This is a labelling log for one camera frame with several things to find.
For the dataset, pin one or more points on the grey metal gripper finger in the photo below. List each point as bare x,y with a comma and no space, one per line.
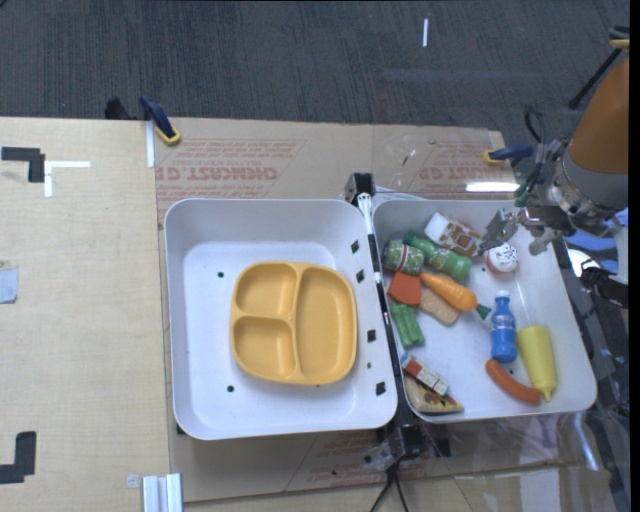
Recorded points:
542,244
500,227

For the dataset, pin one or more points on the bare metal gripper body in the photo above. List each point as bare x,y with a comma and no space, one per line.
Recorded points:
550,216

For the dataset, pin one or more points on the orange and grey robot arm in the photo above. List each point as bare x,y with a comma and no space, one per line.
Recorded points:
602,130

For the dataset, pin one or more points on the white cupcake with sprinkles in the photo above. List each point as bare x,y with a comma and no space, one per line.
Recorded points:
502,259

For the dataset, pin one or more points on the white and brown carton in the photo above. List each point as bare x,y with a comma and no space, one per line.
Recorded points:
452,234

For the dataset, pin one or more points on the green bottle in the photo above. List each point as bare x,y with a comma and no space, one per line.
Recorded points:
445,257

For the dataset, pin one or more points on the orange carrot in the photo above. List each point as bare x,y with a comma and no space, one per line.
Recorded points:
450,291

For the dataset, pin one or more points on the blue bottle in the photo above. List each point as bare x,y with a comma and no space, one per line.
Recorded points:
503,332

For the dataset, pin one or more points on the green printed can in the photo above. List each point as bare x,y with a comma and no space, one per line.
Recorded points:
402,256

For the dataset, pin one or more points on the tan bread slice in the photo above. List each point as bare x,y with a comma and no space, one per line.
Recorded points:
437,309

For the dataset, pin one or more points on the yellow squeeze bottle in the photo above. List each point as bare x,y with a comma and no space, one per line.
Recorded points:
537,355

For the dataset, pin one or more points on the orange wedge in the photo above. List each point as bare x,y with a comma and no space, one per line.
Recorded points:
404,289

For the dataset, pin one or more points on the thin black and white rod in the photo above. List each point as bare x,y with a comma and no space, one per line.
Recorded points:
376,270

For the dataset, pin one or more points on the white plastic tray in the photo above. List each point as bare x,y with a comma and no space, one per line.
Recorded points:
205,310
465,360

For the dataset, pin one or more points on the orange sausage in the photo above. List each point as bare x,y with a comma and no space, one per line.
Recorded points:
512,385

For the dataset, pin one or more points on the red and white carton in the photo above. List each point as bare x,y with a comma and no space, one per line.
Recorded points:
425,375

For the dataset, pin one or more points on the pizza slice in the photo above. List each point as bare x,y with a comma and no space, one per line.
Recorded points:
430,401

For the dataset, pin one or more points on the yellow divided plate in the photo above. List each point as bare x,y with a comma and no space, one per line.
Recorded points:
320,320

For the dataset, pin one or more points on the brown cardboard board red print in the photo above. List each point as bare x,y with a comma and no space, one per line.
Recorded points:
300,165

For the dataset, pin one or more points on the black cylinder on white bracket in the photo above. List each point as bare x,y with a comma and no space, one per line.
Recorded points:
607,286

